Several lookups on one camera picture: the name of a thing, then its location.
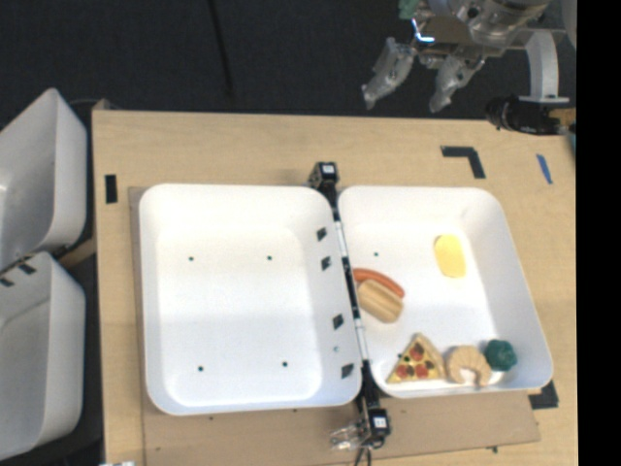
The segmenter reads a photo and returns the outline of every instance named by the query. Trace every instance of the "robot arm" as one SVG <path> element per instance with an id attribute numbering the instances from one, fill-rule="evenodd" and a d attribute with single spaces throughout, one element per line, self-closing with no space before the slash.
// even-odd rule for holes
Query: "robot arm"
<path id="1" fill-rule="evenodd" d="M 528 27 L 542 16 L 551 1 L 400 0 L 399 18 L 411 20 L 412 38 L 408 44 L 397 44 L 394 39 L 386 42 L 374 67 L 375 76 L 363 86 L 367 107 L 372 108 L 376 100 L 394 91 L 406 79 L 415 57 L 421 65 L 438 70 L 436 91 L 429 104 L 430 111 L 437 113 L 451 103 L 453 93 L 465 87 L 488 58 L 501 57 L 507 50 L 524 50 L 531 67 L 531 93 L 526 97 L 509 97 L 511 111 L 520 112 L 515 105 L 522 102 L 534 104 L 536 108 L 531 106 L 529 112 L 539 111 L 543 117 L 548 117 L 551 111 L 565 109 L 569 99 L 558 97 L 556 56 L 556 43 L 565 31 Z M 564 18 L 575 45 L 575 18 L 571 24 L 571 17 L 575 15 L 576 0 L 568 1 L 568 5 L 564 2 Z M 488 105 L 490 120 L 503 119 L 502 113 L 497 112 L 500 108 L 507 113 L 508 99 L 501 100 L 495 99 Z M 536 126 L 513 121 L 495 123 L 507 129 L 526 128 L 525 132 L 542 134 L 562 129 L 556 120 L 539 122 Z"/>

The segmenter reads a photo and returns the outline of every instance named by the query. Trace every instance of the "wooden board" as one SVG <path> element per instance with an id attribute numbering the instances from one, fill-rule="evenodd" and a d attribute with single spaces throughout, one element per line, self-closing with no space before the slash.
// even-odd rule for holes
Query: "wooden board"
<path id="1" fill-rule="evenodd" d="M 443 157 L 441 146 L 474 147 L 486 178 L 475 179 L 466 158 Z M 575 166 L 567 140 L 498 132 L 482 121 L 96 111 L 93 147 L 107 461 L 189 466 L 352 460 L 351 452 L 331 451 L 328 441 L 332 429 L 355 417 L 351 406 L 179 418 L 157 411 L 141 383 L 129 188 L 301 184 L 324 160 L 337 162 L 342 186 L 459 185 L 494 194 L 505 209 L 555 363 L 561 399 L 555 410 L 533 414 L 524 392 L 385 399 L 395 432 L 374 460 L 475 449 L 437 455 L 434 462 L 577 462 Z M 538 154 L 553 184 L 543 176 Z M 106 202 L 111 175 L 115 203 Z M 515 444 L 523 445 L 499 454 L 481 449 Z"/>

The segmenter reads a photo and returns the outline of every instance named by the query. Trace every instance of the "pizza slice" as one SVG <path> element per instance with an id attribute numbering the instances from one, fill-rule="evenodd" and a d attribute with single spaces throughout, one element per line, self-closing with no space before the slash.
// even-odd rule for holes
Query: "pizza slice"
<path id="1" fill-rule="evenodd" d="M 446 378 L 444 359 L 424 335 L 417 334 L 406 347 L 387 383 Z"/>

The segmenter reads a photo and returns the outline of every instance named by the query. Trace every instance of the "black cable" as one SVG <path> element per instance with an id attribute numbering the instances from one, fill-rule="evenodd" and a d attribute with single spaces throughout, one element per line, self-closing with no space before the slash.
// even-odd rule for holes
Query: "black cable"
<path id="1" fill-rule="evenodd" d="M 371 448 L 381 449 L 382 447 L 384 447 L 385 442 L 386 442 L 386 439 L 384 437 L 380 437 L 371 444 Z"/>
<path id="2" fill-rule="evenodd" d="M 371 448 L 367 446 L 361 446 L 356 454 L 356 460 L 353 463 L 353 466 L 359 466 L 360 460 L 362 459 L 362 454 L 367 453 L 367 466 L 371 466 Z"/>
<path id="3" fill-rule="evenodd" d="M 210 14 L 212 15 L 213 30 L 215 31 L 215 40 L 217 42 L 217 48 L 220 52 L 220 61 L 222 62 L 222 70 L 224 71 L 224 80 L 226 83 L 226 93 L 228 95 L 233 94 L 233 77 L 231 75 L 231 66 L 229 64 L 229 56 L 224 46 L 224 35 L 222 33 L 222 26 L 220 25 L 220 18 L 217 13 L 217 6 L 215 0 L 207 0 L 207 4 L 210 8 Z"/>

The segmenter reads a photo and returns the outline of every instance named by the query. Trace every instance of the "sausage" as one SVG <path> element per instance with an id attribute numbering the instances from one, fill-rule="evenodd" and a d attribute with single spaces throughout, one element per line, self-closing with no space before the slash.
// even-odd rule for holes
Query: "sausage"
<path id="1" fill-rule="evenodd" d="M 364 269 L 364 268 L 354 268 L 353 271 L 353 279 L 357 283 L 361 283 L 364 280 L 375 280 L 376 282 L 383 284 L 386 288 L 391 290 L 395 295 L 403 298 L 406 295 L 406 292 L 394 281 L 388 278 L 377 271 L 372 269 Z"/>
<path id="2" fill-rule="evenodd" d="M 360 307 L 382 322 L 395 322 L 404 302 L 395 292 L 375 280 L 364 280 L 358 286 Z"/>

